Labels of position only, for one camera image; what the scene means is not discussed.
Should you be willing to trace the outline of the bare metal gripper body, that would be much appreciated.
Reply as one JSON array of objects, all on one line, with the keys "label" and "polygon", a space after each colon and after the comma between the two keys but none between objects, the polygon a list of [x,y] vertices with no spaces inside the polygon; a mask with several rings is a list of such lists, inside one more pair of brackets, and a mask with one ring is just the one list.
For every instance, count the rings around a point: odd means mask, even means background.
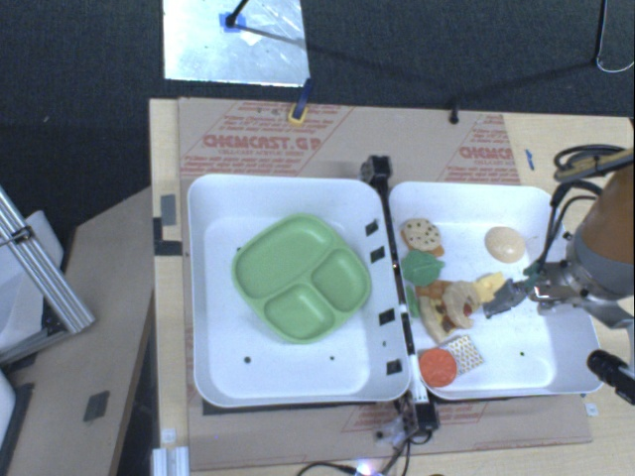
[{"label": "bare metal gripper body", "polygon": [[573,262],[533,263],[523,271],[523,289],[540,311],[560,305],[583,307],[590,298],[588,273]]}]

